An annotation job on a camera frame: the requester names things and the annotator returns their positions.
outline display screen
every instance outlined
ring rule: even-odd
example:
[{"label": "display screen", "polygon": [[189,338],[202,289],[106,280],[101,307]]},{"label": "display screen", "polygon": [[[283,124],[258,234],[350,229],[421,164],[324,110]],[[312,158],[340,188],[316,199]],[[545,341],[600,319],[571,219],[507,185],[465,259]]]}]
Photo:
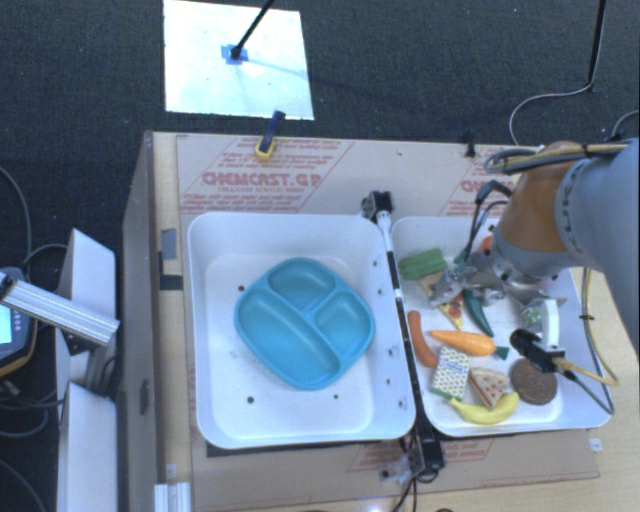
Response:
[{"label": "display screen", "polygon": [[11,310],[0,306],[0,345],[11,343]]}]

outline robotic arm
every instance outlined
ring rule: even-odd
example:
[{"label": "robotic arm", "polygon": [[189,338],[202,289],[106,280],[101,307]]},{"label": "robotic arm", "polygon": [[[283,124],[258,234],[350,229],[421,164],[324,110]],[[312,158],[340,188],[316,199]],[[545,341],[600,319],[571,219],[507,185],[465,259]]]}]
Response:
[{"label": "robotic arm", "polygon": [[540,156],[576,150],[586,158],[521,177],[494,232],[493,252],[516,281],[568,267],[602,271],[638,353],[638,139],[615,156],[584,155],[572,143],[551,145]]}]

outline blue plate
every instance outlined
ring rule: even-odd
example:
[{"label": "blue plate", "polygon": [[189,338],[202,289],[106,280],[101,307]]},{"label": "blue plate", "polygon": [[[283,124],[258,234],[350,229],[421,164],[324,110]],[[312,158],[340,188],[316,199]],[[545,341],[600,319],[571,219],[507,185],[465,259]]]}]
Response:
[{"label": "blue plate", "polygon": [[338,379],[374,333],[365,302],[331,270],[307,258],[286,260],[253,283],[236,304],[235,326],[265,365],[305,390]]}]

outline white plastic tray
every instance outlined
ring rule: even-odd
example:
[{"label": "white plastic tray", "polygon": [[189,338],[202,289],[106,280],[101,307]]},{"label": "white plastic tray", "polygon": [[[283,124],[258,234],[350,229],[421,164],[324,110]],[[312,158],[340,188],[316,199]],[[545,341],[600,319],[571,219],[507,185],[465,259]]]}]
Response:
[{"label": "white plastic tray", "polygon": [[[395,439],[413,425],[386,249],[379,229],[356,216],[215,212],[188,230],[197,421],[227,448]],[[337,381],[303,391],[273,374],[234,327],[242,290],[274,265],[312,258],[367,303],[375,335]]]},{"label": "white plastic tray", "polygon": [[[406,256],[439,247],[449,262],[465,246],[469,234],[470,219],[459,217],[405,217],[393,227],[393,241],[398,261]],[[487,236],[483,231],[478,234],[479,245]],[[427,308],[426,294],[415,281],[401,281],[407,312],[414,309],[421,313],[422,329],[453,329],[450,321],[439,311]],[[551,297],[565,297],[567,302],[560,307],[560,343],[566,349],[566,358],[572,363],[596,371],[594,360],[590,354],[584,335],[580,302],[571,278],[571,273],[561,272],[555,281],[548,280],[543,289]],[[485,308],[485,314],[495,333],[496,345],[508,346],[510,334],[521,327],[520,310],[511,299],[498,301]],[[480,332],[463,309],[463,325],[465,330]],[[442,344],[428,335],[425,339],[438,353]],[[472,366],[492,368],[509,374],[511,365],[520,358],[515,349],[510,348],[506,361],[496,356],[472,358]],[[491,434],[512,434],[517,432],[533,432],[543,430],[561,430],[577,428],[595,428],[608,421],[605,413],[580,387],[567,379],[558,376],[558,394],[547,405],[535,406],[520,401],[513,416],[496,425],[476,425],[464,421],[458,412],[439,395],[429,391],[434,370],[416,362],[420,387],[427,416],[431,423],[441,432],[454,436],[484,436]],[[602,386],[588,378],[582,379],[590,389],[605,400]],[[465,402],[480,403],[475,393],[467,386]]]}]

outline brown cookie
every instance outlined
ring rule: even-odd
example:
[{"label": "brown cookie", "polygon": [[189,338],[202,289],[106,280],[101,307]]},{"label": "brown cookie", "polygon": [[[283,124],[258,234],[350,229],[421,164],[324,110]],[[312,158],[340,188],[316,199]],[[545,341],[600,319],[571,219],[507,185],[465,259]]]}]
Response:
[{"label": "brown cookie", "polygon": [[532,405],[545,405],[558,392],[554,373],[542,373],[528,359],[519,359],[511,368],[511,385],[520,398]]}]

